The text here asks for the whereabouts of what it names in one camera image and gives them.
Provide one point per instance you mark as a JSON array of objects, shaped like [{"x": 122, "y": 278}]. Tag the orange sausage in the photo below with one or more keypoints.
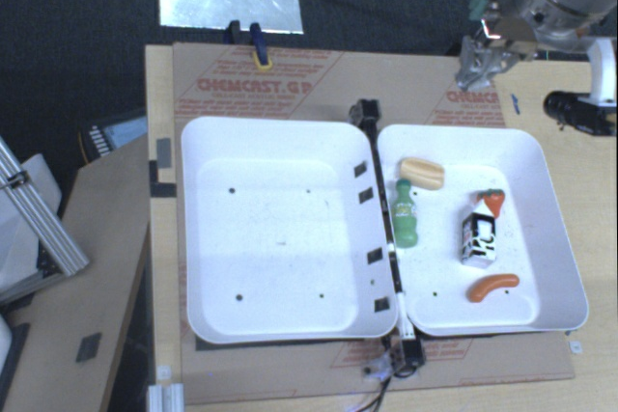
[{"x": 490, "y": 287}]

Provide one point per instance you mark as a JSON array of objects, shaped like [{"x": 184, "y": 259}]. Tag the green plastic bottle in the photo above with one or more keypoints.
[{"x": 404, "y": 219}]

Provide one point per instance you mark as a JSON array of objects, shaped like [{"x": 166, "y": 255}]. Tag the black cylinder on white bracket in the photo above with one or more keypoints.
[{"x": 579, "y": 108}]

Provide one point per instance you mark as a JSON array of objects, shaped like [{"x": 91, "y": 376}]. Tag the tan bread bun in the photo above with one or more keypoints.
[{"x": 421, "y": 173}]

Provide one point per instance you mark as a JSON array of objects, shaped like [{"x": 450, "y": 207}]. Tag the orange carrot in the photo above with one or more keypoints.
[{"x": 494, "y": 202}]

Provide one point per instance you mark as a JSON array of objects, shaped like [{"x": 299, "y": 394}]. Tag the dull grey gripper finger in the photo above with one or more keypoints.
[
  {"x": 502, "y": 62},
  {"x": 470, "y": 63}
]

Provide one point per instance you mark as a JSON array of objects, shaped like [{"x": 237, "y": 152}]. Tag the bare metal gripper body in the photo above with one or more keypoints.
[{"x": 545, "y": 21}]

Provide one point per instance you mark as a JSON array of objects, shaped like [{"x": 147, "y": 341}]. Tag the black and white milk carton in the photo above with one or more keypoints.
[{"x": 479, "y": 238}]

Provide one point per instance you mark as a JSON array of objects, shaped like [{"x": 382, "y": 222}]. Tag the thin black and white rod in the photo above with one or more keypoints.
[{"x": 386, "y": 212}]

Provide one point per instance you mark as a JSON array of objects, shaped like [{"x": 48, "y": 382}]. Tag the white plastic tray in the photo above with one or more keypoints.
[
  {"x": 444, "y": 255},
  {"x": 270, "y": 236}
]

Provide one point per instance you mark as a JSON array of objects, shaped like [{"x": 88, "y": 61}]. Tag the brown cardboard board red print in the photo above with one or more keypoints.
[{"x": 309, "y": 82}]

